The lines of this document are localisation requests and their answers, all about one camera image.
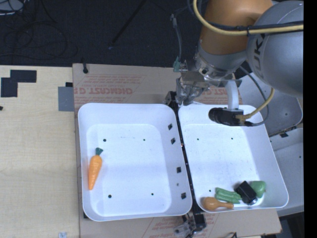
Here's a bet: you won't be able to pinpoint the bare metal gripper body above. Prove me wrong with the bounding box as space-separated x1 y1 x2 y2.
179 65 242 90

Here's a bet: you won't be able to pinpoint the brown cardboard board red print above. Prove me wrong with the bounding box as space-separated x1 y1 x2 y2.
72 63 283 238

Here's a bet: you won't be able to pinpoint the white plastic tray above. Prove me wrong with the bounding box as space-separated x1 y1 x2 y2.
78 102 193 222
177 104 289 213

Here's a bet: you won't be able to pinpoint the green bean pods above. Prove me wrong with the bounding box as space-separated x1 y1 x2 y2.
214 187 243 204

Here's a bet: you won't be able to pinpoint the black box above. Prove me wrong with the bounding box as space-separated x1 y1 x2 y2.
234 180 258 206

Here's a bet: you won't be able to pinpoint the orange chicken drumstick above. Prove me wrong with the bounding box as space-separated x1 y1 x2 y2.
203 196 234 212

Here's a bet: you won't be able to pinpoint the orange carrot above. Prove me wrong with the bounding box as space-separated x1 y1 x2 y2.
88 147 104 191

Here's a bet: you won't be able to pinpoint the green pepper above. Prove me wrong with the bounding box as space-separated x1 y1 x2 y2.
250 180 267 199

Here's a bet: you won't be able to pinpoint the black cylinder on white bracket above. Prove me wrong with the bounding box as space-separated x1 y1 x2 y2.
208 79 245 127

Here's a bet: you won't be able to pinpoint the black block with thin wires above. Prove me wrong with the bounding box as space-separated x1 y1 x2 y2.
193 213 207 232

